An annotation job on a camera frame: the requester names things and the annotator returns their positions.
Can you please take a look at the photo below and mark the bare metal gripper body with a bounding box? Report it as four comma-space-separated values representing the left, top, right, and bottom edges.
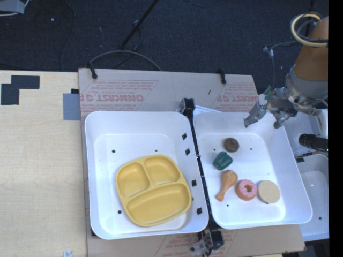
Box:
264, 86, 323, 120

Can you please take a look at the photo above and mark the brown doughnut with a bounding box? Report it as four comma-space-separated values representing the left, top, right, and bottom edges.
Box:
223, 137, 240, 153

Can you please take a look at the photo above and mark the white plastic tray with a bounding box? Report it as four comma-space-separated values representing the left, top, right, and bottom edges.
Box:
192, 111, 314, 230
84, 110, 210, 240

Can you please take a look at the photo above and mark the green pepper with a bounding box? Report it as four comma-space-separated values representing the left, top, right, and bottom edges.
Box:
213, 151, 233, 171

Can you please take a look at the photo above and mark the tan chicken drumstick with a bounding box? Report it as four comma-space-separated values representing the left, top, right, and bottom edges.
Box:
215, 170, 238, 202

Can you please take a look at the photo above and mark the beige round biscuit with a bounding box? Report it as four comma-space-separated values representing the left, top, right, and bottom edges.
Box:
257, 180, 281, 204

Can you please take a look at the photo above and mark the thin black and white rod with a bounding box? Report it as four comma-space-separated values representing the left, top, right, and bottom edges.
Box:
184, 108, 219, 233

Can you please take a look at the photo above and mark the pink doughnut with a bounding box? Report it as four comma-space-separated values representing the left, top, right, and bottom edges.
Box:
235, 179, 258, 201

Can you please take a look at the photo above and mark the brown cardboard board red print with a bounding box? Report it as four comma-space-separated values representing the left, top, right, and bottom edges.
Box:
78, 67, 307, 257

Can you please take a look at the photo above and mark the yellow divided plate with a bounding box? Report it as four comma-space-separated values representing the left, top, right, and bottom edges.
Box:
115, 154, 193, 228

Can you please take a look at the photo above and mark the black cylinder on white bracket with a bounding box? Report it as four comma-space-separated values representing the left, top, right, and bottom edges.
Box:
298, 108, 329, 153

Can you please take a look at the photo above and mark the black block with thin wires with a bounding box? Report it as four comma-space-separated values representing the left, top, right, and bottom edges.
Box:
208, 230, 224, 250
178, 97, 195, 116

